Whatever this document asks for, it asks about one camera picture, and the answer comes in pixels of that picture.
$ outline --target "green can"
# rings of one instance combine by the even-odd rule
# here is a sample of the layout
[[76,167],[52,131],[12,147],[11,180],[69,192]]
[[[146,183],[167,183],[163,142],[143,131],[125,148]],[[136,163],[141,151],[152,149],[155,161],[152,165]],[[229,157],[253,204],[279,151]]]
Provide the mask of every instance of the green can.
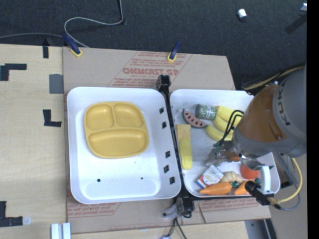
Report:
[[203,120],[214,120],[216,117],[216,106],[196,105],[195,116]]

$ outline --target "yellow divided plate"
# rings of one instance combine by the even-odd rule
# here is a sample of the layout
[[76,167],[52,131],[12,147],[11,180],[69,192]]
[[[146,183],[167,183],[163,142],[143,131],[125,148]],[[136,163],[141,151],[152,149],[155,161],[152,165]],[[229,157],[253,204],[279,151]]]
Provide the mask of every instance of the yellow divided plate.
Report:
[[101,158],[141,154],[149,145],[149,133],[141,110],[128,102],[103,102],[84,114],[85,137],[90,150]]

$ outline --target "toy watermelon slice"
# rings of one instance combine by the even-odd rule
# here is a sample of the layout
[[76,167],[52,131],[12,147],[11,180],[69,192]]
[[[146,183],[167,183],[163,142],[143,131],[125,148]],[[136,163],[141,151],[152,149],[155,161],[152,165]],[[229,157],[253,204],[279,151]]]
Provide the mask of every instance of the toy watermelon slice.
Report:
[[196,128],[207,127],[206,123],[202,122],[200,119],[196,118],[193,114],[191,114],[189,111],[185,109],[183,109],[183,118],[192,127],[196,127]]

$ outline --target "dark floor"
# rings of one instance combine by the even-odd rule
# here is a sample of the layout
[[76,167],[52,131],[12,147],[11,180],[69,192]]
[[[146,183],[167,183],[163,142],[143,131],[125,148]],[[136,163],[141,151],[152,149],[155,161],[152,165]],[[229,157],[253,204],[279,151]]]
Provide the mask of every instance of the dark floor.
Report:
[[[307,0],[121,0],[125,24],[105,26],[84,20],[69,33],[94,48],[227,56],[235,86],[305,63]],[[45,32],[64,34],[64,23],[87,17],[114,23],[118,0],[0,0],[0,36]],[[246,21],[240,21],[239,9]],[[1,43],[42,45],[44,36],[0,38]],[[63,40],[51,37],[53,45]]]

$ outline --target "cardboard sheet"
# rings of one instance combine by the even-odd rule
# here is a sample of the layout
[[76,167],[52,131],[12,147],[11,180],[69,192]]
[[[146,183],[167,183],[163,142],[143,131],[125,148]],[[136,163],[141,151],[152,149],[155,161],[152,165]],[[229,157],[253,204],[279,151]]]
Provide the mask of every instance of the cardboard sheet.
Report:
[[[152,88],[159,75],[170,75],[170,91],[177,89],[234,89],[227,58],[195,54],[178,54],[174,63],[168,53],[82,48],[75,57],[63,48],[65,122],[66,96],[76,87]],[[65,124],[68,168],[68,128]],[[72,233],[144,229],[171,225],[161,212],[172,199],[83,205],[67,196],[67,218]],[[269,208],[252,198],[195,201],[190,219],[181,224],[193,225],[270,218]]]

